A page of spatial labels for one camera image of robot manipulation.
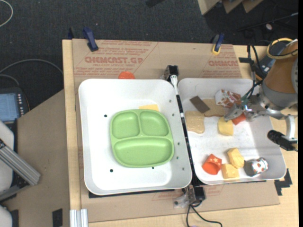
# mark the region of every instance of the toy food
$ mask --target toy food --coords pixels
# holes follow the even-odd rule
[[[268,170],[268,162],[264,158],[245,162],[244,171],[248,176],[255,176]]]
[[[231,148],[228,152],[229,162],[235,168],[242,168],[244,167],[244,157],[240,154],[238,148]]]
[[[166,117],[155,110],[116,113],[110,121],[114,157],[126,167],[159,166],[174,155],[174,141]]]
[[[185,112],[186,127],[188,131],[202,134],[205,131],[204,114],[199,111]]]
[[[239,117],[232,119],[232,122],[234,125],[237,125],[238,123],[245,120],[246,120],[246,116],[242,113]]]
[[[203,102],[198,96],[190,99],[190,102],[195,106],[195,108],[201,113],[205,113],[210,108]]]
[[[214,96],[216,104],[231,108],[234,103],[241,103],[241,95],[224,89],[217,91]]]
[[[222,159],[216,157],[213,154],[210,154],[206,159],[204,164],[202,165],[203,170],[205,170],[208,174],[217,175],[222,167]]]
[[[203,102],[207,105],[207,107],[209,107],[209,110],[204,113],[205,117],[222,117],[225,115],[224,108],[216,105],[214,98],[203,99]]]
[[[222,164],[222,173],[224,179],[239,178],[239,171],[232,164]]]
[[[233,135],[233,123],[231,120],[225,121],[224,117],[221,117],[218,121],[218,130],[222,135]]]
[[[139,109],[150,109],[150,110],[156,110],[159,112],[159,107],[156,104],[139,106]]]

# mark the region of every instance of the black cable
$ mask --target black cable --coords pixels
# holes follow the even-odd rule
[[[270,41],[270,40],[259,40],[259,41],[255,42],[255,44],[254,44],[254,45],[258,45],[258,44],[259,44],[259,43],[261,43],[261,42],[266,43],[266,46],[268,46],[268,45],[271,43],[271,41]]]
[[[252,93],[253,93],[253,89],[255,88],[255,84],[256,84],[256,80],[255,80],[255,77],[256,77],[256,72],[255,72],[255,69],[254,69],[254,67],[253,67],[253,60],[251,59],[251,54],[250,54],[250,47],[251,47],[251,45],[250,44],[248,44],[247,45],[247,57],[248,57],[248,59],[249,59],[249,62],[250,62],[250,69],[251,69],[251,72],[252,72],[252,87],[251,87],[251,93],[250,93],[250,95],[248,96],[248,98],[250,98],[251,97],[251,95],[252,95]]]
[[[261,64],[260,64],[260,60],[259,60],[259,57],[258,57],[257,50],[256,50],[256,48],[255,48],[254,45],[251,45],[251,47],[252,47],[252,49],[253,49],[253,51],[254,51],[254,53],[255,53],[256,61],[257,61],[257,66],[258,66],[258,68],[259,68],[260,73],[262,74],[262,78],[265,78],[266,74],[264,73],[264,71],[263,71],[262,68],[261,68]]]
[[[247,97],[248,99],[252,96],[255,87],[256,87],[256,81],[253,80],[253,81],[252,81],[252,87],[251,87],[251,89],[250,89],[250,95]]]
[[[274,42],[276,42],[276,41],[278,41],[278,40],[274,40],[274,41],[272,41],[270,44],[269,44],[269,52],[270,52],[270,50],[272,49],[272,47],[273,47],[273,45],[274,45]],[[289,52],[289,53],[286,53],[286,54],[279,54],[279,55],[272,55],[272,56],[275,56],[275,57],[283,57],[283,56],[287,56],[287,55],[293,55],[293,56],[295,56],[295,53],[298,51],[298,49],[295,49],[295,50],[293,50],[293,51],[291,51],[291,52]]]
[[[198,207],[200,204],[202,203],[202,201],[200,201],[197,205],[193,206],[193,204],[190,204],[188,206],[188,210],[187,210],[187,214],[186,214],[186,224],[187,224],[187,227],[190,227],[189,223],[188,223],[188,216],[189,216],[189,211],[190,211],[190,208],[192,208],[194,210],[194,212],[202,219],[204,220],[205,222],[208,222],[208,223],[213,223],[213,224],[219,224],[221,227],[223,227],[223,225],[218,222],[218,221],[211,221],[211,220],[207,220],[205,218],[203,218],[196,210],[195,208]]]
[[[265,21],[264,15],[265,15],[265,13],[267,12],[268,8],[273,7],[272,13],[274,14],[274,13],[275,13],[276,6],[277,6],[277,5],[269,5],[269,6],[267,6],[267,7],[264,9],[264,11],[263,11],[263,13],[262,13],[261,22],[264,22],[264,21]],[[265,35],[266,35],[266,33],[264,32],[264,29],[265,29],[265,28],[261,27],[261,32],[262,32],[262,38],[263,38],[263,39],[265,39]],[[273,30],[272,32],[269,33],[269,35],[267,36],[267,39],[269,40],[269,39],[272,37],[273,34],[274,34],[274,30]]]
[[[250,97],[251,97],[254,88],[255,88],[256,86],[260,85],[262,82],[263,82],[263,79],[262,79],[261,81],[259,81],[259,82],[257,82],[257,83],[254,84],[254,86],[245,94],[246,96],[248,96],[248,95],[250,94],[250,96],[247,97],[247,98],[250,98]]]
[[[20,86],[19,82],[14,77],[11,77],[11,76],[5,75],[5,74],[0,74],[0,77],[11,79],[11,80],[13,80],[18,85],[18,87]]]
[[[294,9],[289,9],[289,8],[285,8],[285,7],[279,6],[278,3],[275,2],[274,0],[268,0],[268,1],[271,1],[272,3],[274,3],[274,5],[275,5],[278,9],[281,9],[281,10],[284,10],[284,11],[287,11],[287,12],[294,12],[294,11],[295,11]]]
[[[198,200],[196,202],[191,203],[191,206],[196,208],[196,207],[199,207],[201,205],[201,203],[202,203],[202,200]]]
[[[17,64],[21,64],[21,63],[24,63],[24,62],[28,62],[28,61],[39,61],[39,62],[44,62],[44,63],[47,63],[53,67],[55,67],[57,70],[59,70],[59,72],[61,72],[61,74],[63,75],[63,71],[55,64],[49,62],[49,61],[46,61],[46,60],[41,60],[41,59],[27,59],[27,60],[22,60],[22,61],[17,61],[15,63],[12,63],[10,65],[8,65],[7,67],[3,68],[0,70],[0,73],[4,72],[5,70],[7,70],[8,68],[12,67],[12,66],[15,66]]]

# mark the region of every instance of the white cable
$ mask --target white cable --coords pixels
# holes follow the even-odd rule
[[[181,100],[180,99],[180,95],[179,95],[179,90],[178,90],[178,78],[176,75],[171,75],[170,76],[170,82],[172,83],[172,85],[174,86],[174,89],[175,89],[175,94],[176,94],[176,97],[177,97],[177,100]],[[183,111],[180,112],[180,116],[181,118],[184,118],[184,113]]]
[[[7,24],[7,23],[11,20],[11,18],[13,17],[13,14],[14,14],[14,9],[13,9],[13,7],[12,7],[8,2],[6,2],[5,0],[0,0],[0,2],[4,2],[4,3],[6,3],[7,5],[9,5],[10,10],[11,10],[11,15],[10,15],[10,17],[8,18],[8,20],[6,20],[3,24],[0,25],[0,27],[2,27],[2,26],[4,26],[5,24]]]

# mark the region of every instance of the black bracket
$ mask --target black bracket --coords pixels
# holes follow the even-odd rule
[[[61,227],[63,226],[63,210],[58,209],[52,212],[53,215],[53,227]]]
[[[194,186],[196,200],[204,201],[206,199],[205,191],[202,186]]]
[[[290,187],[292,185],[292,179],[290,178],[290,174],[288,169],[286,170],[286,174],[284,176],[284,181],[275,180],[276,192],[279,196],[282,196],[282,188],[283,187]]]
[[[162,79],[170,82],[170,76],[171,75],[176,75],[178,76],[179,75],[179,68],[178,66],[174,65],[169,65],[166,67],[165,71],[164,71],[164,74],[162,75]]]
[[[10,212],[13,226],[12,227],[19,227],[19,210],[13,210]]]

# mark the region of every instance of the divided plate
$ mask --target divided plate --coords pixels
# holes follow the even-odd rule
[[[124,166],[159,166],[174,155],[169,123],[154,110],[118,112],[110,124],[110,138],[114,156]]]
[[[184,188],[192,171],[174,87],[161,79],[88,79],[79,87],[84,180],[96,195]],[[126,167],[115,158],[110,122],[124,110],[156,104],[167,119],[174,152],[152,167]]]

